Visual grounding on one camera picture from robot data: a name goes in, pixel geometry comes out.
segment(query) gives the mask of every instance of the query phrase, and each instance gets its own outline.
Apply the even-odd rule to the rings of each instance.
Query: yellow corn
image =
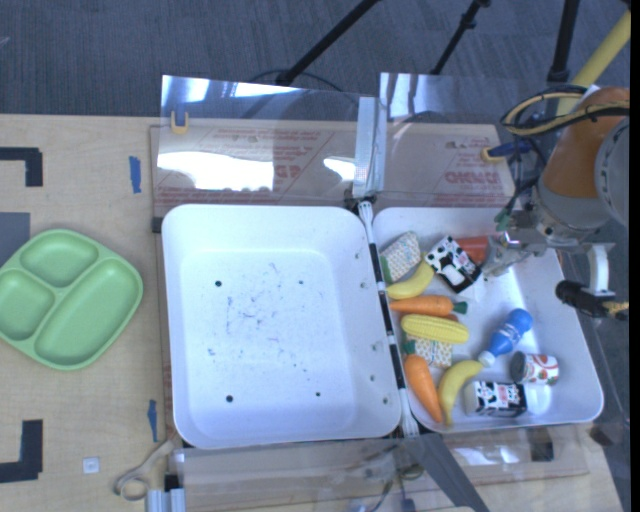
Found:
[[[469,339],[467,326],[448,318],[409,314],[402,317],[400,325],[407,335],[418,338],[443,343],[464,343]]]

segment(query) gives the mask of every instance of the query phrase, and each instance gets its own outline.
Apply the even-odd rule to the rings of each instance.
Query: blue bottle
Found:
[[[520,308],[512,310],[500,328],[491,335],[489,348],[480,353],[478,361],[487,368],[493,366],[496,357],[511,352],[532,324],[533,318],[528,311]]]

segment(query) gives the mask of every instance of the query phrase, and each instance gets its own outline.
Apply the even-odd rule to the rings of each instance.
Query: wooden table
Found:
[[[23,420],[42,419],[44,427],[42,472],[37,480],[0,483],[0,510],[144,510],[143,501],[117,496],[113,484],[166,435],[158,235],[151,231],[149,129],[157,124],[155,118],[0,115],[1,147],[37,147],[44,158],[42,187],[25,187],[23,162],[0,161],[0,212],[30,213],[31,236],[67,228],[94,238],[138,269],[145,287],[121,336],[82,370],[53,370],[0,343],[0,463],[19,459]],[[129,157],[140,161],[139,193]],[[147,417],[150,400],[158,407],[158,441]],[[587,431],[577,427],[585,474],[487,483],[478,492],[492,510],[513,510],[514,503],[522,503],[520,510],[621,510],[602,449]],[[99,471],[85,473],[83,459],[91,457],[99,458]],[[162,487],[164,471],[159,462],[151,487]],[[451,505],[440,491],[412,496],[419,507]]]

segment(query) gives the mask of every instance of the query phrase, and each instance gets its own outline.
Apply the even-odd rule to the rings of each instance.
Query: green plate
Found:
[[[142,290],[138,271],[104,245],[45,231],[0,267],[0,338],[51,368],[83,368],[120,335]]]

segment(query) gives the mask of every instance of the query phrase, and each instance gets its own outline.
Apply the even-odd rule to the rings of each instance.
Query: banana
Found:
[[[431,268],[431,265],[421,259],[409,279],[387,286],[387,295],[394,300],[417,297],[429,286],[434,275],[435,271]]]
[[[458,397],[460,389],[471,377],[475,377],[484,365],[473,359],[465,359],[453,364],[444,372],[438,383],[438,400],[444,413],[445,425],[451,426],[453,420],[451,411]]]

